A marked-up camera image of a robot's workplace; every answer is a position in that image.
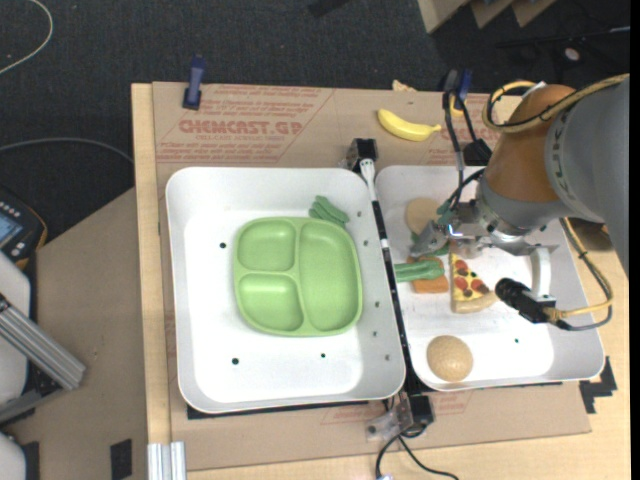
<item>yellow banana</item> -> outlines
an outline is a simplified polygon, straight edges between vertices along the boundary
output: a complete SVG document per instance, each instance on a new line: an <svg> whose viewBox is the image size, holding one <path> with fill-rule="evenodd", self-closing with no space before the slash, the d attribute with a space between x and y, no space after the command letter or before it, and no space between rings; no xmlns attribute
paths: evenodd
<svg viewBox="0 0 640 480"><path fill-rule="evenodd" d="M442 129L439 124L430 126L428 124L410 123L384 108L378 110L378 121L389 133L401 139L414 142L426 140L433 132L438 132Z"/></svg>

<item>black bracket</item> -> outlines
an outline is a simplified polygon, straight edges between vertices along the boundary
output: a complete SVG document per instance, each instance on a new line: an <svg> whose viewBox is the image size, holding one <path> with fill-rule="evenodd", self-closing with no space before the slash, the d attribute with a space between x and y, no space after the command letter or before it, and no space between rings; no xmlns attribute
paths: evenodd
<svg viewBox="0 0 640 480"><path fill-rule="evenodd" d="M580 381L580 393L584 406L588 414L595 414L595 399L598 396L612 396L613 392L618 389L616 380L613 377L613 370L609 358L605 358L604 368L600 373L600 382L591 382L589 380Z"/></svg>

